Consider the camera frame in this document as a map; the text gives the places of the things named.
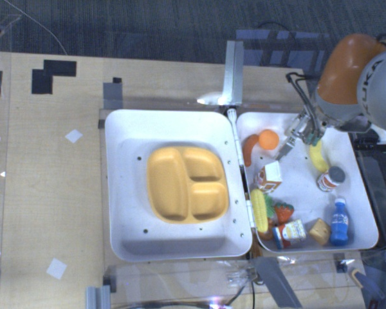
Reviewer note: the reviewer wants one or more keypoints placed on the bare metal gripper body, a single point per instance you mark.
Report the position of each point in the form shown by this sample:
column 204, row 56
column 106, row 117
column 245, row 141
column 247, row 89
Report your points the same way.
column 300, row 127

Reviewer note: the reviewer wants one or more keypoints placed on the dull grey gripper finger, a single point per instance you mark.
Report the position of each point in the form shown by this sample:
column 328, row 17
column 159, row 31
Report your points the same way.
column 286, row 148

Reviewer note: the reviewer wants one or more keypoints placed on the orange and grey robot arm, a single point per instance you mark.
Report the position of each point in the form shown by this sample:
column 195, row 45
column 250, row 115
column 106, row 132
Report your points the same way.
column 341, row 72

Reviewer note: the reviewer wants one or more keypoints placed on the orange ball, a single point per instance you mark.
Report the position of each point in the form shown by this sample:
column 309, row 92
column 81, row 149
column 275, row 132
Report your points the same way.
column 269, row 139

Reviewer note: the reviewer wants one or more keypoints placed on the white and orange carton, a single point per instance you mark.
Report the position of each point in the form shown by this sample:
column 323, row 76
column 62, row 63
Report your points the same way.
column 270, row 177

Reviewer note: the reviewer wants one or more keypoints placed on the yellow banana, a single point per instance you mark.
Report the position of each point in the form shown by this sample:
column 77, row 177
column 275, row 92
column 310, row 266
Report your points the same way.
column 318, row 158

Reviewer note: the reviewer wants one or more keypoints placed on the orange toy sausage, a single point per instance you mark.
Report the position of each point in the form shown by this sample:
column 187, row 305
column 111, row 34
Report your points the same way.
column 249, row 148

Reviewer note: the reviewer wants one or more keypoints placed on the white plastic tray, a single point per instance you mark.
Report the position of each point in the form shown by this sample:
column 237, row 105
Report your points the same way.
column 180, row 127
column 302, row 192

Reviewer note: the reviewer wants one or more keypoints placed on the orange and white can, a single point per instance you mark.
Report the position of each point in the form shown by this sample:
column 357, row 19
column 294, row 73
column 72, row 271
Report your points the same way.
column 329, row 180

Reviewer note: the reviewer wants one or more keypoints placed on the red strawberry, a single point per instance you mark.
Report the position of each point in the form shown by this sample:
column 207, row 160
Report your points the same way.
column 283, row 212

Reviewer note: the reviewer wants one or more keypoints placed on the yellow corn cob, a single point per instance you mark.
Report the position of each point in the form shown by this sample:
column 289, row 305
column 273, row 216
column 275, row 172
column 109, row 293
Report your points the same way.
column 260, row 209

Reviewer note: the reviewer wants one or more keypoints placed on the yellow carton with red cap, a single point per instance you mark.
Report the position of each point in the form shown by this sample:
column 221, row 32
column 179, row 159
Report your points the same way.
column 291, row 233

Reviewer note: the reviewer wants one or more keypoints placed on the blue bottle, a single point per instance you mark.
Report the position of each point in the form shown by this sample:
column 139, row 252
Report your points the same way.
column 339, row 225

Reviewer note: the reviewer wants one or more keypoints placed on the yellow divided plate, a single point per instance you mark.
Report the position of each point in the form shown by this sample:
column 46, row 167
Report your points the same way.
column 167, row 185

